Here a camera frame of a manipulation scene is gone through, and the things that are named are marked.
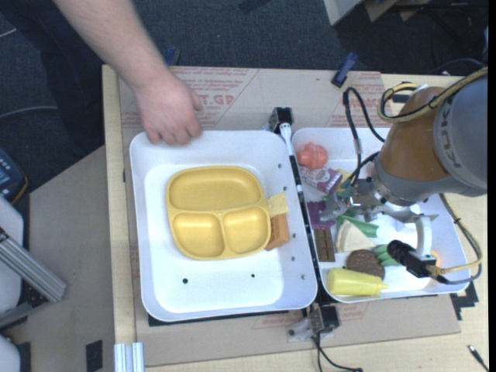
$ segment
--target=yellow plate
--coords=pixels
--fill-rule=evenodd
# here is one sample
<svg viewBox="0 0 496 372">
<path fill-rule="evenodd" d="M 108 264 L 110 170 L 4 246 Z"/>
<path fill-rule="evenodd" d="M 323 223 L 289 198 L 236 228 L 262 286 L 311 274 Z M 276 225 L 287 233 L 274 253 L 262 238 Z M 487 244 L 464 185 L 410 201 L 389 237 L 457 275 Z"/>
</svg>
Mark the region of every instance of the yellow plate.
<svg viewBox="0 0 496 372">
<path fill-rule="evenodd" d="M 260 182 L 234 166 L 177 172 L 167 183 L 170 230 L 185 255 L 200 260 L 241 257 L 265 248 L 270 213 Z"/>
</svg>

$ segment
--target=metal bracket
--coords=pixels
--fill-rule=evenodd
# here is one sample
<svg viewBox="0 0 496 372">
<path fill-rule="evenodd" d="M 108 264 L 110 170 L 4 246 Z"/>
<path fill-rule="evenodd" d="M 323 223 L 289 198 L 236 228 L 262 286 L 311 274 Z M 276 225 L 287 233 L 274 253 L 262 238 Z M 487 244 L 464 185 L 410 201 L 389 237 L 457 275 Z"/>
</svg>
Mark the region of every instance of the metal bracket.
<svg viewBox="0 0 496 372">
<path fill-rule="evenodd" d="M 143 344 L 117 343 L 114 345 L 114 371 L 115 372 L 144 372 L 145 357 Z"/>
<path fill-rule="evenodd" d="M 285 122 L 290 126 L 294 122 L 293 110 L 290 107 L 276 107 L 269 117 L 268 130 L 272 133 L 281 133 L 279 127 Z"/>
<path fill-rule="evenodd" d="M 332 305 L 320 305 L 312 309 L 301 321 L 288 327 L 288 342 L 304 342 L 316 335 L 328 335 L 340 325 L 337 308 Z"/>
<path fill-rule="evenodd" d="M 62 299 L 66 284 L 0 227 L 0 260 L 51 302 Z"/>
</svg>

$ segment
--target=electronic device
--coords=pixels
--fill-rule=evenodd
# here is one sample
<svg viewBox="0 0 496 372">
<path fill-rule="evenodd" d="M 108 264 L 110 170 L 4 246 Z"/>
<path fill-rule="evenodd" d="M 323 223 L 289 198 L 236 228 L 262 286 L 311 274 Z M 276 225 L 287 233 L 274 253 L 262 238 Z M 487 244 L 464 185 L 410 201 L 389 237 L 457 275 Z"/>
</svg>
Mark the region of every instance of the electronic device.
<svg viewBox="0 0 496 372">
<path fill-rule="evenodd" d="M 28 186 L 19 165 L 0 147 L 0 197 L 15 204 Z"/>
</svg>

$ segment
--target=blue object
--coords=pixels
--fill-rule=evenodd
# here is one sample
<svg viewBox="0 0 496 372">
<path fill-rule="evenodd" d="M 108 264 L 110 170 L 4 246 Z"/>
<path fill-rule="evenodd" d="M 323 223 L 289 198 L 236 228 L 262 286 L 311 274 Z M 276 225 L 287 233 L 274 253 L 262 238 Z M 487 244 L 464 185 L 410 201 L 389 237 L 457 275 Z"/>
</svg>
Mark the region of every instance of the blue object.
<svg viewBox="0 0 496 372">
<path fill-rule="evenodd" d="M 346 81 L 346 77 L 348 72 L 351 70 L 353 65 L 358 61 L 358 56 L 355 53 L 349 53 L 346 57 L 346 60 L 341 64 L 339 70 L 334 75 L 331 80 L 336 87 L 342 87 L 344 82 Z"/>
<path fill-rule="evenodd" d="M 27 186 L 28 181 L 21 168 L 0 147 L 0 197 L 15 204 Z"/>
<path fill-rule="evenodd" d="M 176 48 L 176 46 L 169 46 L 167 52 L 165 53 L 165 64 L 167 66 L 174 66 L 179 59 L 179 53 L 181 50 Z"/>
</svg>

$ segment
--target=white plastic tray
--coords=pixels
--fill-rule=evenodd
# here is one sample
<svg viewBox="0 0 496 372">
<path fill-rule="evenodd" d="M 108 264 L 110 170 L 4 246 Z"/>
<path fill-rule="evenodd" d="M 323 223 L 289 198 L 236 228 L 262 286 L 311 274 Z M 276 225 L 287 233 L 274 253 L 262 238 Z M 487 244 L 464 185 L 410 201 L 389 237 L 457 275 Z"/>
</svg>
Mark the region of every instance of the white plastic tray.
<svg viewBox="0 0 496 372">
<path fill-rule="evenodd" d="M 317 281 L 284 141 L 267 131 L 205 131 L 187 146 L 130 146 L 141 293 L 165 322 L 305 308 Z M 193 260 L 174 244 L 167 221 L 169 178 L 187 168 L 234 165 L 255 174 L 267 197 L 286 192 L 290 240 L 271 251 L 229 260 Z"/>
<path fill-rule="evenodd" d="M 377 129 L 385 137 L 388 129 Z M 375 138 L 369 129 L 357 129 L 363 149 L 363 159 L 381 149 L 382 143 Z M 357 157 L 353 146 L 353 136 L 350 129 L 346 128 L 305 128 L 298 130 L 293 138 L 292 144 L 295 150 L 313 142 L 326 148 L 329 155 L 329 165 L 333 169 L 343 169 L 352 172 L 357 167 Z M 365 167 L 360 177 L 370 175 L 370 164 Z M 305 200 L 307 202 L 318 202 L 322 200 L 324 193 L 303 184 Z M 437 253 L 441 267 L 452 267 L 465 264 L 467 258 L 463 251 L 460 239 L 456 233 L 453 220 L 445 209 L 438 195 L 433 195 L 426 203 L 412 207 L 413 212 L 426 215 L 438 215 L 431 222 L 432 225 L 432 250 Z M 415 224 L 402 224 L 387 215 L 381 215 L 373 222 L 379 225 L 377 238 L 370 238 L 376 245 L 387 244 L 393 239 L 399 239 L 417 247 L 417 232 Z M 331 227 L 333 239 L 336 238 L 336 225 Z M 349 253 L 336 253 L 336 262 L 319 262 L 322 283 L 326 285 L 327 273 L 334 267 L 344 267 Z M 467 279 L 470 276 L 468 270 L 449 273 L 446 275 L 451 281 Z M 431 278 L 417 278 L 406 271 L 403 266 L 386 267 L 384 283 L 387 289 L 382 290 L 378 297 L 363 296 L 338 296 L 330 294 L 337 301 L 351 303 L 357 301 L 371 301 L 386 298 L 403 298 L 411 296 L 435 295 L 442 293 L 453 293 L 462 291 L 467 284 L 440 284 Z"/>
</svg>

